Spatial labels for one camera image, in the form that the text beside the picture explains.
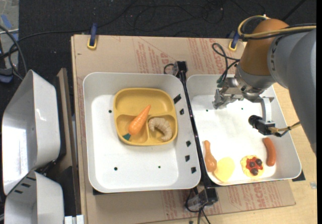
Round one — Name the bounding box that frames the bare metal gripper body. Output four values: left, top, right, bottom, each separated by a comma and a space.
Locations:
216, 77, 262, 104

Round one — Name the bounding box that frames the white plastic tray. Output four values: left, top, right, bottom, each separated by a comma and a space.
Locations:
82, 71, 202, 193
186, 74, 302, 187

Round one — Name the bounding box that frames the thin black rod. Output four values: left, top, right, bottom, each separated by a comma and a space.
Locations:
176, 71, 212, 189

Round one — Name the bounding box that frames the beige croissant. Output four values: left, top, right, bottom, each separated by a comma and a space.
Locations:
147, 117, 174, 142

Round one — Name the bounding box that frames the orange chicken drumstick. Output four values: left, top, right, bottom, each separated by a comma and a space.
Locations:
203, 140, 218, 173

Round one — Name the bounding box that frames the orange sausage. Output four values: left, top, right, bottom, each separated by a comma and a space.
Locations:
262, 137, 277, 167

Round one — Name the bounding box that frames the pale yellow round slice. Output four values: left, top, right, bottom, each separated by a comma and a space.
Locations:
213, 157, 236, 183

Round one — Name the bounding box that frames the yellow divided plate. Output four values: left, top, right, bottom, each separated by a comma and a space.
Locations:
113, 88, 179, 146

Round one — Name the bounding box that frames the orange carrot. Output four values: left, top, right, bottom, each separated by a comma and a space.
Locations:
122, 104, 152, 141

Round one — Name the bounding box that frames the brown cardboard board red print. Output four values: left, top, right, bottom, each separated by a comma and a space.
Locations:
70, 34, 296, 224

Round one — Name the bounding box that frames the black cylinder on white bracket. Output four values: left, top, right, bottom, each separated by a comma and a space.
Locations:
248, 96, 276, 136

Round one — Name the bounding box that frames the black block with thin wires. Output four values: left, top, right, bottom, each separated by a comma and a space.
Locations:
172, 60, 188, 78
186, 187, 218, 211

